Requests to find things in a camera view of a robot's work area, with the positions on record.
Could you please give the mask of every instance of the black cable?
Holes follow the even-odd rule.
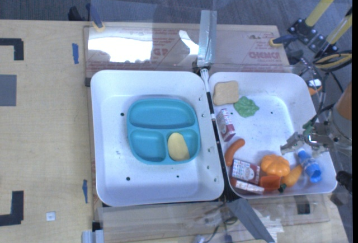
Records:
[[[348,12],[345,14],[345,17],[351,15],[353,13],[353,6],[348,10]]]
[[[211,234],[211,237],[210,237],[209,239],[207,239],[206,241],[204,241],[204,243],[210,242],[210,240],[213,239],[213,237],[216,235],[218,229],[219,229],[219,225],[217,225],[217,226],[215,227],[213,234]]]
[[[237,222],[237,217],[236,216],[231,216],[230,218],[226,219],[224,221],[224,226],[226,229],[226,225],[234,225]]]
[[[305,72],[307,72],[309,70],[309,68],[304,68],[300,73],[299,76],[301,77]]]
[[[321,113],[323,113],[324,111],[330,110],[331,108],[334,107],[335,104],[336,104],[336,103],[333,103],[333,104],[330,104],[330,105],[328,105],[328,106],[325,106],[324,108],[322,108],[322,109],[320,110],[320,112],[319,112],[318,115],[321,115]]]
[[[336,81],[338,87],[340,88],[341,92],[344,92],[344,90],[343,90],[343,88],[342,88],[342,85],[341,85],[341,83],[339,82],[339,80],[337,79],[336,75],[333,74],[332,72],[330,72],[330,74],[332,75],[333,79],[335,79],[335,81]]]
[[[315,122],[317,121],[318,119],[318,116],[321,114],[321,110],[322,110],[322,107],[323,107],[323,104],[324,104],[324,100],[326,98],[326,80],[327,80],[327,77],[328,77],[329,73],[326,73],[322,79],[322,93],[321,93],[321,100],[320,100],[320,103],[319,103],[319,106],[318,106],[318,109],[317,109],[317,113],[315,114],[315,116],[313,118],[311,118],[310,120],[310,124],[311,125],[314,125]]]

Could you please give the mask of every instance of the plastic toy food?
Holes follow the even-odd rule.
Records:
[[[236,81],[219,82],[214,87],[213,103],[216,106],[233,104],[239,100],[239,84]]]
[[[261,169],[267,175],[286,176],[290,173],[288,160],[278,155],[265,155],[261,160]]]
[[[300,178],[302,171],[303,168],[301,165],[296,166],[290,171],[288,175],[284,176],[281,179],[281,184],[286,184],[287,187],[294,186],[298,181],[298,179]]]
[[[260,167],[253,163],[234,158],[230,170],[230,177],[257,185],[260,179]]]
[[[244,118],[254,115],[256,111],[260,109],[253,100],[250,100],[245,96],[242,96],[234,104],[234,108],[239,113],[239,115]]]
[[[265,191],[265,188],[255,185],[255,184],[251,184],[248,183],[246,181],[242,181],[242,180],[238,180],[236,178],[230,178],[230,184],[232,187],[237,188],[237,189],[241,189],[241,190],[245,190],[247,192],[251,192],[251,193],[257,193],[257,194],[263,194],[263,192]]]
[[[228,142],[236,134],[235,127],[231,121],[230,114],[227,109],[222,109],[216,117],[218,128],[222,134],[223,140]]]
[[[188,146],[184,137],[179,133],[172,133],[168,138],[169,156],[175,161],[188,160],[190,158]]]
[[[299,148],[297,150],[297,156],[304,171],[308,174],[310,182],[317,183],[321,181],[321,168],[316,160],[306,153],[304,148]]]
[[[278,175],[261,176],[258,186],[265,188],[265,191],[274,191],[280,188],[281,177]]]
[[[232,166],[235,152],[244,145],[245,145],[245,140],[243,138],[240,138],[240,139],[234,141],[231,144],[231,146],[229,146],[229,148],[226,150],[225,156],[224,156],[226,166]]]

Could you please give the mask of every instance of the wooden table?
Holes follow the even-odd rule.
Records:
[[[0,74],[17,79],[16,106],[0,106],[0,214],[11,214],[13,191],[23,191],[24,198],[21,224],[1,226],[0,242],[81,242],[81,233],[92,228],[83,36],[88,25],[0,20],[0,38],[22,39],[25,55],[24,60],[14,60],[13,47],[0,46]],[[78,63],[72,44],[79,48]],[[328,220],[284,226],[279,242],[347,242],[336,206],[327,195],[322,198]],[[258,210],[263,207],[263,203],[252,204]],[[251,239],[247,231],[241,232],[246,235],[233,238]],[[191,242],[193,238],[160,242]]]

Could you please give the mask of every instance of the blue plastic plate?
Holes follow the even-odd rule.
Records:
[[[168,152],[168,138],[180,133],[190,158],[175,161]],[[127,134],[133,155],[153,165],[174,165],[193,160],[200,150],[200,133],[194,109],[178,99],[155,98],[134,102],[127,113]]]

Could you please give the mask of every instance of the toy sausage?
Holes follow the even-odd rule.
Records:
[[[224,156],[226,166],[232,166],[235,152],[244,145],[245,140],[243,138],[240,138],[234,141],[231,146],[229,146]]]

